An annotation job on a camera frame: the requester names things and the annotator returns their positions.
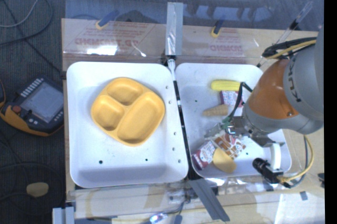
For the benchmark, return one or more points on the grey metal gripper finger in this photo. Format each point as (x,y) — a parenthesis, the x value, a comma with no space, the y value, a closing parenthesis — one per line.
(235,135)
(215,130)

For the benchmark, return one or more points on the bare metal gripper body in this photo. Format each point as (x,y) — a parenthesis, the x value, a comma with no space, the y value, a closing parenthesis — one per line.
(241,125)

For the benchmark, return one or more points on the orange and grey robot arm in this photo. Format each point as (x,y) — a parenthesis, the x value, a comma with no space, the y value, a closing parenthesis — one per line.
(273,94)

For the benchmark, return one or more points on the orange and white carton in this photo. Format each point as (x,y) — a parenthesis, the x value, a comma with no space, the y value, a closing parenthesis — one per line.
(229,145)

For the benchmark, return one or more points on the tan ice cream cone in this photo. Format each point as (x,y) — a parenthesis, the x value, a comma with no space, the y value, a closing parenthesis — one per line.
(217,110)

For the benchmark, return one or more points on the dark red and white packet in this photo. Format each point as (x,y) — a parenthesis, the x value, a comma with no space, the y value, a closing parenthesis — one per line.
(204,154)

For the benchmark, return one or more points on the yellow crisp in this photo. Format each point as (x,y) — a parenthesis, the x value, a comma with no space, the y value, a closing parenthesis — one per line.
(223,162)

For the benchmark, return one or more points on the yellow corn cob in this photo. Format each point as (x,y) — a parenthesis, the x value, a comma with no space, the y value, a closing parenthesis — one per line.
(225,85)

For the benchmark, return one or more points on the white plastic tray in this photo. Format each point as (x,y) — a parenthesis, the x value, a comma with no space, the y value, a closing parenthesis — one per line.
(194,81)
(87,165)

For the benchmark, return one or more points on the yellow divided plate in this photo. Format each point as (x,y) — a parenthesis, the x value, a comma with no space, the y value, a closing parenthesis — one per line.
(137,117)

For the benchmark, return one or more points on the brown cardboard board red print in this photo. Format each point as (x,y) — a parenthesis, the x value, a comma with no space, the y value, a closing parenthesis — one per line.
(79,44)

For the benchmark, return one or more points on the pale yellow round object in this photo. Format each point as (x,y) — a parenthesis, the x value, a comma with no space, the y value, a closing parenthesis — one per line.
(37,189)

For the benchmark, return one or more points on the black cylinder on white bracket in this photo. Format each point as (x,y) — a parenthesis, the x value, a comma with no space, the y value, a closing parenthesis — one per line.
(266,166)

